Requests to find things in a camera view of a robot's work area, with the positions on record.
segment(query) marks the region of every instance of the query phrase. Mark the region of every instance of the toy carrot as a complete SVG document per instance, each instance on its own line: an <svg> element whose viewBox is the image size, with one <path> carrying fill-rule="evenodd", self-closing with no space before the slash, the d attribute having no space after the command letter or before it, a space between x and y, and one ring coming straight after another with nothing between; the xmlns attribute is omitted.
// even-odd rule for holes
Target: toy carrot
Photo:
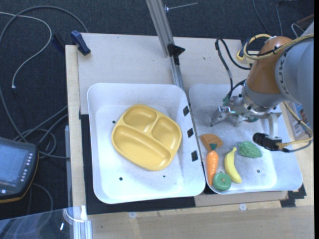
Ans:
<svg viewBox="0 0 319 239"><path fill-rule="evenodd" d="M218 159L219 157L215 150L212 150L207 154L207 179L210 186L213 184L213 178L217 171Z"/></svg>

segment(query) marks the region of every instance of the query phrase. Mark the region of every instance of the yellow banana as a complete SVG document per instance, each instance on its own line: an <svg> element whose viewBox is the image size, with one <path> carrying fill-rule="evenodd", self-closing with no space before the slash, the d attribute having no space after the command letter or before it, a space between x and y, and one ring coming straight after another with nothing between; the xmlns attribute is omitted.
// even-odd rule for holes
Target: yellow banana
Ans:
<svg viewBox="0 0 319 239"><path fill-rule="evenodd" d="M225 156L225 169L226 173L230 176L231 180L236 183L242 183L242 179L237 172L237 169L235 167L235 151L237 150L236 147L233 147L232 151L227 153Z"/></svg>

